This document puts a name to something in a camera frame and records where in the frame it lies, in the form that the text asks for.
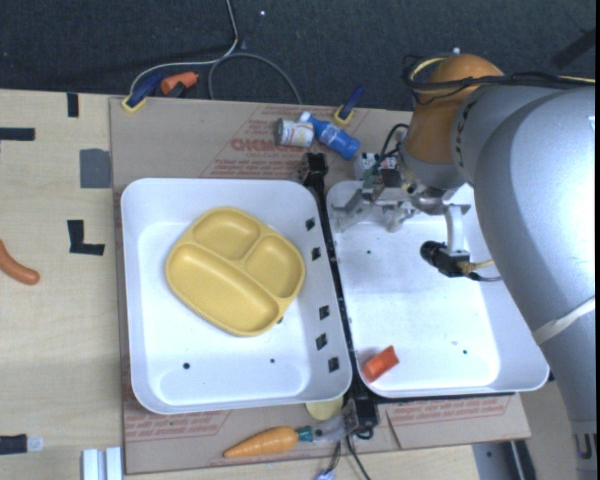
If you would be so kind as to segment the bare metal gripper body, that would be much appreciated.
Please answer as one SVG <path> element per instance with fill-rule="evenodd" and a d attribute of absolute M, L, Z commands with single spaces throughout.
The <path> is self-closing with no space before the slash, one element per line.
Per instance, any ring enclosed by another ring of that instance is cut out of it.
<path fill-rule="evenodd" d="M 441 190 L 412 183 L 403 184 L 400 187 L 363 187 L 362 196 L 376 206 L 398 208 L 428 215 L 440 215 L 458 191 L 458 188 Z"/>

